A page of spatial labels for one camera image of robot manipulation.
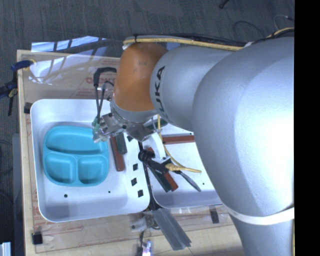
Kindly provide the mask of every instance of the white band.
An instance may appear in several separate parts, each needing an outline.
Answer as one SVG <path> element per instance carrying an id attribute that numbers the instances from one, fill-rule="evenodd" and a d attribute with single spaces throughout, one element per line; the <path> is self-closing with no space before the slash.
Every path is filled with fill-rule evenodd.
<path id="1" fill-rule="evenodd" d="M 275 213 L 273 215 L 256 217 L 238 213 L 235 210 L 232 210 L 231 208 L 226 206 L 224 203 L 223 205 L 231 216 L 235 217 L 236 219 L 242 222 L 253 225 L 273 225 L 295 219 L 295 207 Z"/>

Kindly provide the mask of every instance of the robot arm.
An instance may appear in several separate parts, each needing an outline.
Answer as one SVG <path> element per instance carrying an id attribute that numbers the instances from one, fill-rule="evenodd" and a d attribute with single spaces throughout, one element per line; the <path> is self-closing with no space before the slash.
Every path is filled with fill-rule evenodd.
<path id="1" fill-rule="evenodd" d="M 128 62 L 131 48 L 140 57 Z M 120 72 L 128 70 L 138 72 L 129 86 Z M 144 141 L 152 131 L 143 123 L 158 113 L 194 132 L 206 172 L 228 208 L 245 217 L 273 216 L 294 206 L 293 92 L 292 37 L 237 52 L 199 46 L 167 52 L 136 43 L 123 53 L 111 114 L 102 117 L 106 126 L 99 135 L 126 129 Z M 292 255 L 294 216 L 264 225 L 233 215 L 247 256 Z"/>

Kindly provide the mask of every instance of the blue divided tray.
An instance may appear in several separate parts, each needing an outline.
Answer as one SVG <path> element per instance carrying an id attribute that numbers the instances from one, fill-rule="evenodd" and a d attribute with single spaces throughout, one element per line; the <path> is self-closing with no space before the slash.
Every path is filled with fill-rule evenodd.
<path id="1" fill-rule="evenodd" d="M 90 128 L 55 126 L 44 137 L 43 167 L 48 179 L 58 185 L 98 185 L 108 175 L 108 144 L 94 143 Z"/>

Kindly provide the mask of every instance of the white sink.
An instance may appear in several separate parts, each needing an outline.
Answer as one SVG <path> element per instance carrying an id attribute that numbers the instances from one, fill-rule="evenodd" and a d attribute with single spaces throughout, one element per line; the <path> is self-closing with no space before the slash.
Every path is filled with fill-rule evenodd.
<path id="1" fill-rule="evenodd" d="M 110 112 L 110 104 L 105 101 L 101 114 Z M 45 175 L 43 164 L 43 141 L 47 132 L 55 126 L 79 126 L 91 128 L 97 114 L 93 99 L 41 99 L 30 111 L 32 141 L 34 151 L 36 187 L 39 210 L 51 222 L 67 222 L 145 210 L 150 202 L 150 194 L 143 169 L 138 160 L 139 145 L 125 137 L 128 153 L 123 155 L 126 169 L 117 172 L 113 153 L 109 146 L 109 170 L 106 179 L 95 186 L 67 186 L 50 181 Z M 189 131 L 173 125 L 166 125 L 163 135 L 190 134 Z M 163 208 L 185 208 L 218 205 L 221 201 L 207 175 L 194 142 L 167 146 L 169 152 L 186 167 L 202 170 L 202 173 L 184 171 L 201 188 L 195 190 L 181 175 L 171 176 L 178 185 L 175 191 L 165 192 L 154 175 L 149 171 L 152 196 Z"/>

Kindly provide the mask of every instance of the zip tie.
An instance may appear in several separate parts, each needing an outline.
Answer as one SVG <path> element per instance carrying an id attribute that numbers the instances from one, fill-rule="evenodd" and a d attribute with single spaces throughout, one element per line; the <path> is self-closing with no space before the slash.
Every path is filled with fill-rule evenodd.
<path id="1" fill-rule="evenodd" d="M 226 206 L 223 202 L 222 204 L 224 205 L 227 212 L 231 216 L 235 217 L 239 221 L 252 224 L 252 225 L 268 226 L 268 225 L 274 225 L 274 224 L 287 222 L 295 219 L 295 207 L 291 207 L 289 209 L 277 212 L 269 216 L 257 217 L 257 216 L 248 216 L 248 215 L 241 214 L 239 212 L 236 212 L 235 210 L 232 210 L 231 208 Z"/>

